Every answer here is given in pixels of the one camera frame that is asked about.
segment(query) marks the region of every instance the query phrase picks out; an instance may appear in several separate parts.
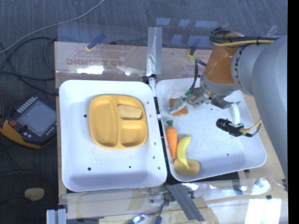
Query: white tray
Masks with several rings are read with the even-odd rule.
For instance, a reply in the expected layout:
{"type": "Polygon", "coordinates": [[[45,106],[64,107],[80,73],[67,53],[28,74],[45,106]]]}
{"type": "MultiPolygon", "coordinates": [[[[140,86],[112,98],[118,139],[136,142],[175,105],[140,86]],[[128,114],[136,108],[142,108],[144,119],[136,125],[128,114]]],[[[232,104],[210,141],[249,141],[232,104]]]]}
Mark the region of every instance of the white tray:
{"type": "Polygon", "coordinates": [[[69,80],[59,89],[62,180],[75,192],[154,187],[167,177],[166,163],[151,88],[142,82],[69,80]],[[141,101],[148,121],[144,144],[107,149],[89,131],[89,104],[98,95],[130,95],[141,101]]]}
{"type": "MultiPolygon", "coordinates": [[[[177,173],[173,167],[173,159],[167,149],[169,166],[173,177],[181,182],[222,175],[249,168],[256,168],[266,161],[266,153],[258,136],[234,137],[216,127],[219,118],[232,120],[230,109],[220,109],[210,104],[202,104],[195,109],[188,105],[188,114],[172,116],[168,112],[169,99],[179,98],[190,88],[193,78],[162,80],[156,84],[156,94],[161,110],[162,124],[165,131],[168,128],[167,120],[172,119],[177,129],[179,139],[185,135],[191,136],[191,143],[187,147],[187,158],[197,160],[200,171],[195,176],[186,176],[177,173]]],[[[239,110],[241,123],[245,128],[254,125],[245,100],[240,91],[225,98],[229,102],[240,101],[239,110]]]]}

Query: yellow banana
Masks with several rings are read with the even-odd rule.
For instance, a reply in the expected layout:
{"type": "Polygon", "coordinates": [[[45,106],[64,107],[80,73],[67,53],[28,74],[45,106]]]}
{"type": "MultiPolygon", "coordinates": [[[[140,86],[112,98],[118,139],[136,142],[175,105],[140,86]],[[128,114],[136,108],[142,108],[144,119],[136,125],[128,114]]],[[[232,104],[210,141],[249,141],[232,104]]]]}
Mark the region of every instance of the yellow banana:
{"type": "Polygon", "coordinates": [[[186,149],[188,145],[190,144],[191,137],[190,136],[185,136],[183,137],[179,142],[177,146],[177,160],[183,164],[186,169],[189,169],[190,166],[188,165],[187,162],[187,157],[186,157],[186,149]]]}

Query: blue and yellow clamp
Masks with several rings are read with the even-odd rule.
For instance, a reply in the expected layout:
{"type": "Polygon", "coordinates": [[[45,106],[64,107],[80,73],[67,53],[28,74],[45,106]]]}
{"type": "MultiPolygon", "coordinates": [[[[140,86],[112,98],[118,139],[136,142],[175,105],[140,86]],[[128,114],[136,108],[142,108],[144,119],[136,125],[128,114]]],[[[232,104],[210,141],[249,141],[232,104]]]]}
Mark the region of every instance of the blue and yellow clamp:
{"type": "Polygon", "coordinates": [[[86,50],[87,52],[91,52],[91,51],[93,51],[93,50],[95,49],[96,45],[97,45],[98,43],[100,43],[102,40],[104,40],[105,37],[106,37],[106,36],[105,36],[104,34],[101,34],[101,35],[97,36],[97,37],[94,38],[90,43],[88,43],[88,44],[85,45],[85,50],[86,50]]]}
{"type": "Polygon", "coordinates": [[[187,53],[188,58],[192,59],[194,57],[195,51],[198,47],[198,44],[199,44],[199,38],[197,38],[196,41],[189,48],[188,53],[187,53]]]}

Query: carrot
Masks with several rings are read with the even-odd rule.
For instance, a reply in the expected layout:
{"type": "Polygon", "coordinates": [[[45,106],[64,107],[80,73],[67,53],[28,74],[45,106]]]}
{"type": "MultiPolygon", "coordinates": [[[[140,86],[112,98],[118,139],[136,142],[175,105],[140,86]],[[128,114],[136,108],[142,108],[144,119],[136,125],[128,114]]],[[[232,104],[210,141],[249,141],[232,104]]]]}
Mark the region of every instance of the carrot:
{"type": "Polygon", "coordinates": [[[172,126],[172,120],[166,122],[168,124],[168,129],[166,130],[166,138],[170,148],[171,156],[176,157],[177,146],[178,146],[178,133],[175,127],[172,126]]]}

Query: red button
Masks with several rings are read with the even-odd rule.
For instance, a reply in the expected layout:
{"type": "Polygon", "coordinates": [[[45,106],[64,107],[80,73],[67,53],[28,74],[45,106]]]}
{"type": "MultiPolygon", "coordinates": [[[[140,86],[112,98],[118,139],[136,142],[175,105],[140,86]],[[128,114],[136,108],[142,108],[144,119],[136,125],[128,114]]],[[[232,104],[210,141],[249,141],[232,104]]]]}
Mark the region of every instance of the red button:
{"type": "Polygon", "coordinates": [[[17,121],[15,121],[15,120],[11,120],[11,121],[9,121],[9,123],[8,123],[12,128],[16,128],[16,126],[17,126],[17,121]]]}

